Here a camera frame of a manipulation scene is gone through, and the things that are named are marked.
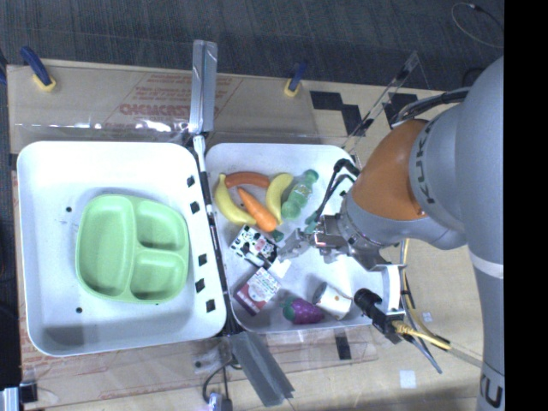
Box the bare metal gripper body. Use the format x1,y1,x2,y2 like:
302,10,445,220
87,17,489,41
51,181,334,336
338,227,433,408
306,214,348,265

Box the cow print carton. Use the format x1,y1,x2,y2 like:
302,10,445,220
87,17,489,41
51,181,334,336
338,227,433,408
229,223,293,279

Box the green plastic bottle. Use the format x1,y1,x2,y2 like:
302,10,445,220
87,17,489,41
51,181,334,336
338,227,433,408
280,169,320,220

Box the orange carrot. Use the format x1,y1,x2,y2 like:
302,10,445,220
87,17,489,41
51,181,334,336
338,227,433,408
236,186,285,243

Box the yellow banana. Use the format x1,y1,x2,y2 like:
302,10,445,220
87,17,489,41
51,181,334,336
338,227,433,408
213,173,258,227
265,172,295,226

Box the pink and red carton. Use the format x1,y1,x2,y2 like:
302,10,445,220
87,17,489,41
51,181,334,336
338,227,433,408
233,266,283,317

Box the purple grapes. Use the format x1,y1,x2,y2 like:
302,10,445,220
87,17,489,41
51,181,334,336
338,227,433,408
279,296,325,326

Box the white can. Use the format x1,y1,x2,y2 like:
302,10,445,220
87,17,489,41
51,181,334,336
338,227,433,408
311,281,354,321

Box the orange sausage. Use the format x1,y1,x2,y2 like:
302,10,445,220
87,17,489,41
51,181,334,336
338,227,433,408
224,170,271,189

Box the thin black and white rod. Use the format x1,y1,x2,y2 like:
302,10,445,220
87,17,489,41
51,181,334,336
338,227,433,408
192,134,235,337

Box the white plastic tray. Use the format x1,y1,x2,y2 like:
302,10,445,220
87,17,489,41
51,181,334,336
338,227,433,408
15,140,228,357
204,142,386,336

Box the green divided plate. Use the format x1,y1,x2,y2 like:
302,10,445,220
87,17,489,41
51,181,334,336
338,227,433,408
74,194,191,305

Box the brown cardboard board, red print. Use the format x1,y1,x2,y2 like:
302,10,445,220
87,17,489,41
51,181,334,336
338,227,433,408
6,57,380,411

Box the black cylinder on white bracket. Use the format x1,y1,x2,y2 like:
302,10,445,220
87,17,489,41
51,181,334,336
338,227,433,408
353,263,408,345

